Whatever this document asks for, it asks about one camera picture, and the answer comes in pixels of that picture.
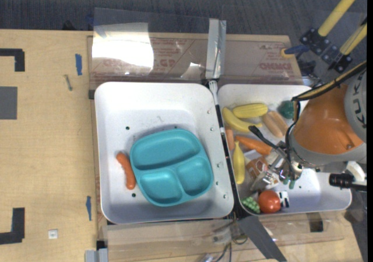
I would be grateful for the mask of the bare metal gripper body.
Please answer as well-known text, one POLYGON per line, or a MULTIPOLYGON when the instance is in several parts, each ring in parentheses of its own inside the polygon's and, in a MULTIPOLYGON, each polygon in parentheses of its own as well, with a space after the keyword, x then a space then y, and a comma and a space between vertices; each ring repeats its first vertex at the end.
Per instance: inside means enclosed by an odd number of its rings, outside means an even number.
POLYGON ((277 144, 274 148, 276 159, 269 166, 269 171, 276 173, 282 183, 294 183, 303 171, 303 166, 297 161, 291 160, 287 153, 285 144, 277 144))

